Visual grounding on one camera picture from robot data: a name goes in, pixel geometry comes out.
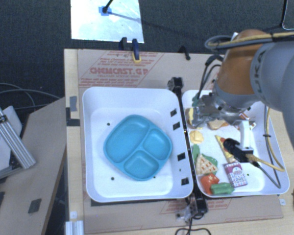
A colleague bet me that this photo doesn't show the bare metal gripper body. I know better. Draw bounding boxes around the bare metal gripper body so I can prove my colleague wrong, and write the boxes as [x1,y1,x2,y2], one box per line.
[195,94,251,126]

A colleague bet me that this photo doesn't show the brown toy bread slice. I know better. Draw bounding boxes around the brown toy bread slice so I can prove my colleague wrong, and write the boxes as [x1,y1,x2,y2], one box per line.
[207,119,230,131]

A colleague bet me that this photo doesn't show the thin black rod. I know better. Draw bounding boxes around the thin black rod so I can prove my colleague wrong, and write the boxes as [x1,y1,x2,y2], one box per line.
[175,87,202,205]

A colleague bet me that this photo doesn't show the yellow toy cheese piece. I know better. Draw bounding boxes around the yellow toy cheese piece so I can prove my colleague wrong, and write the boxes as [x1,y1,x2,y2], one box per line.
[189,129,204,144]

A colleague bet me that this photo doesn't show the toy pizza slice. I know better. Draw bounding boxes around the toy pizza slice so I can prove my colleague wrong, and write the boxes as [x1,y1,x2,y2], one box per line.
[215,135,237,164]

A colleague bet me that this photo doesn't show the green toy lettuce leaf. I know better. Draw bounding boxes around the green toy lettuce leaf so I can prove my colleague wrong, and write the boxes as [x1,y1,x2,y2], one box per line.
[192,144,201,164]

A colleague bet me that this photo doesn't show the yellow toy pie slice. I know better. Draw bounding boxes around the yellow toy pie slice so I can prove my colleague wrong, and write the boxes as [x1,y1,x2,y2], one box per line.
[195,153,219,176]

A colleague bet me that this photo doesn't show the pink small carton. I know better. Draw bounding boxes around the pink small carton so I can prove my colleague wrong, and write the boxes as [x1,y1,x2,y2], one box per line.
[222,162,249,188]

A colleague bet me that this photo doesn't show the red toy tomato piece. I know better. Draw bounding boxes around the red toy tomato piece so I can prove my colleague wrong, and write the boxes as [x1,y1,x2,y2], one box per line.
[200,172,220,195]

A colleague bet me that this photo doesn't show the blue divided plate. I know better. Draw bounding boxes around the blue divided plate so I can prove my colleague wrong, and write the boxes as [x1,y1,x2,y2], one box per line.
[103,114,173,182]

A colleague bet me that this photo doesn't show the green toy vegetable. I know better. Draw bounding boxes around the green toy vegetable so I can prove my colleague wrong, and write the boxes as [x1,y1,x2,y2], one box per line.
[210,182,235,195]

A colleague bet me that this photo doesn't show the white plastic tray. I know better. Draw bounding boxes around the white plastic tray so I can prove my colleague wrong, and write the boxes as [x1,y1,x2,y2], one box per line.
[82,86,195,203]
[182,89,291,198]

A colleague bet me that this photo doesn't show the brown cardboard board red print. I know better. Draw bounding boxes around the brown cardboard board red print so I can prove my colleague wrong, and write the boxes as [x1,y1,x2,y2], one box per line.
[77,49,284,235]

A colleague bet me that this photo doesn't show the black block with thin wires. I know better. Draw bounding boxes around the black block with thin wires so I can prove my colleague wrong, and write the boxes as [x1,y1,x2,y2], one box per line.
[186,194,209,220]
[167,76,185,92]

